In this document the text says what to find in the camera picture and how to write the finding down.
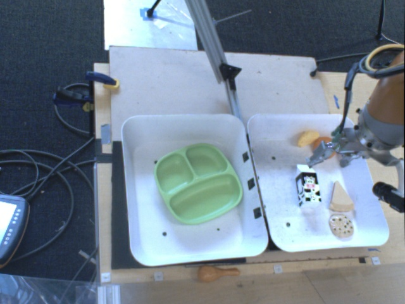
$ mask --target green divided plate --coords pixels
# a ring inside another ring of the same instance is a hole
[[[234,168],[210,144],[193,144],[162,157],[154,178],[173,216],[185,224],[223,215],[237,206],[243,195]]]

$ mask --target black carpet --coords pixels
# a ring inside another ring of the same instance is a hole
[[[370,52],[376,41],[381,0],[207,0],[216,20],[252,12],[217,26],[224,50],[325,58]],[[404,40],[404,2],[387,0],[383,32]],[[56,118],[52,95],[58,86],[85,82],[95,62],[108,62],[104,51],[103,0],[0,0],[0,149],[36,149],[67,156],[88,137],[66,129]],[[325,71],[348,71],[356,59],[323,63]],[[80,108],[61,110],[74,126],[89,129]],[[94,158],[94,143],[72,158]],[[0,161],[10,156],[1,156]],[[23,159],[23,156],[12,156]],[[35,159],[55,166],[41,156]],[[34,178],[31,167],[0,165],[0,190],[12,193]],[[92,165],[84,167],[92,179]],[[75,195],[74,214],[53,244],[0,273],[71,279],[84,259],[80,250],[95,247],[94,204],[90,188],[76,173],[66,174]],[[70,211],[67,187],[57,178],[35,196],[27,232],[15,257],[51,239]],[[88,280],[87,265],[79,280]]]

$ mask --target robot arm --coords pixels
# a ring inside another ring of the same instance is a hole
[[[383,51],[400,49],[388,68],[374,69],[372,59]],[[367,73],[380,79],[362,110],[358,110],[358,124],[344,128],[351,101],[351,86],[356,73]],[[342,123],[332,132],[332,142],[322,142],[310,158],[309,167],[326,160],[333,152],[340,154],[340,166],[346,167],[353,159],[372,158],[387,167],[395,166],[399,186],[378,182],[373,192],[391,207],[404,212],[404,160],[397,159],[390,151],[404,145],[404,46],[382,46],[359,63],[353,64],[345,82],[346,100]]]

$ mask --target white bin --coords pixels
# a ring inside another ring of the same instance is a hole
[[[239,119],[225,114],[135,116],[125,121],[121,136],[130,249],[138,262],[157,266],[253,257],[266,249],[268,233],[258,187],[248,187],[254,170]],[[223,152],[239,176],[243,197],[221,217],[186,225],[167,209],[154,166],[162,156],[196,143],[210,143]]]
[[[311,146],[297,147],[304,130],[317,130],[329,136],[340,124],[341,115],[255,115],[248,123],[249,137],[261,197],[266,210],[272,241],[289,252],[380,246],[387,242],[389,228],[381,204],[373,195],[373,180],[366,160],[360,158],[348,167],[339,165],[340,155],[315,165],[322,202],[316,208],[300,208],[295,177],[297,164],[312,155]],[[353,123],[347,118],[346,127]],[[329,227],[332,188],[339,181],[354,202],[345,212],[354,225],[351,238],[335,237]]]

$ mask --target black clamp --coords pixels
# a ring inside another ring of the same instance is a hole
[[[69,87],[83,87],[87,86],[84,84],[77,84],[77,85],[71,85]],[[70,91],[66,88],[58,87],[58,90],[56,93],[53,95],[53,102],[56,106],[68,106],[68,107],[74,107],[74,106],[81,106],[84,108],[87,108],[90,104],[93,104],[94,100],[93,97],[90,96],[89,93],[80,93],[80,92],[75,92],[75,91]]]
[[[222,63],[220,65],[220,72],[222,74],[222,78],[226,81],[229,80],[229,88],[233,91],[236,90],[236,83],[235,78],[242,71],[241,68],[237,68],[236,66],[229,65],[226,63]]]

